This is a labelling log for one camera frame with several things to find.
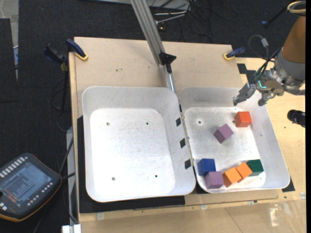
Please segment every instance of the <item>black hole in bin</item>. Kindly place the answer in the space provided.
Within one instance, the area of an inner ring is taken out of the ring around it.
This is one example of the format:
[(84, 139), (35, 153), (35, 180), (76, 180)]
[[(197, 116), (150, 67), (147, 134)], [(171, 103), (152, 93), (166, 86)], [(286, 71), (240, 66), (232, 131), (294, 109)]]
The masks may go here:
[(183, 148), (186, 145), (186, 140), (182, 139), (179, 143), (180, 143), (180, 147)]
[(181, 124), (181, 119), (179, 118), (176, 120), (176, 126), (178, 127), (180, 124)]
[(189, 167), (191, 167), (191, 160), (190, 159), (185, 161), (185, 169), (187, 169)]

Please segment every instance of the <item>gray floor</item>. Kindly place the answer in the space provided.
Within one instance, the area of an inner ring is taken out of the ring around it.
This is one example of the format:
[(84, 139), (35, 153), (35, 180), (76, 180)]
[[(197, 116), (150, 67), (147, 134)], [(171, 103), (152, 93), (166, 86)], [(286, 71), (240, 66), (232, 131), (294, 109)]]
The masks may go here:
[(13, 46), (18, 46), (18, 0), (0, 0), (0, 18), (11, 20)]

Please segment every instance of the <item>control device with buttons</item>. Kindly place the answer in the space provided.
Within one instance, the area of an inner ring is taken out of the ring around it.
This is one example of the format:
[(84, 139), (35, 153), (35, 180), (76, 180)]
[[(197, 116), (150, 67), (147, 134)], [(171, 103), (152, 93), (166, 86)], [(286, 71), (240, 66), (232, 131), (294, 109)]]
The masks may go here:
[(0, 218), (19, 222), (44, 206), (61, 186), (61, 177), (33, 154), (0, 168)]

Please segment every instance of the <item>blue cube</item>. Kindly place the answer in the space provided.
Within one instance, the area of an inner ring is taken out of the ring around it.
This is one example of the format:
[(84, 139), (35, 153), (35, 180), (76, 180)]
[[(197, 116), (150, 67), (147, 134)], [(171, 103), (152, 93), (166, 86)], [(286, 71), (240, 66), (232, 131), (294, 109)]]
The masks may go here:
[(215, 172), (216, 166), (215, 166), (215, 160), (214, 159), (201, 159), (198, 162), (198, 171), (199, 175), (207, 175), (208, 172)]

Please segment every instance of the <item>green cube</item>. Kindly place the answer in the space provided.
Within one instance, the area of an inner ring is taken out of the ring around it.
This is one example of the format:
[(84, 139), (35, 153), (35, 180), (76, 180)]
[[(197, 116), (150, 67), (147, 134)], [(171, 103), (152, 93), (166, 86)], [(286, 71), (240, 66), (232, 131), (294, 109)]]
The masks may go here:
[(253, 173), (250, 176), (257, 176), (263, 172), (263, 167), (260, 160), (249, 160), (246, 162)]

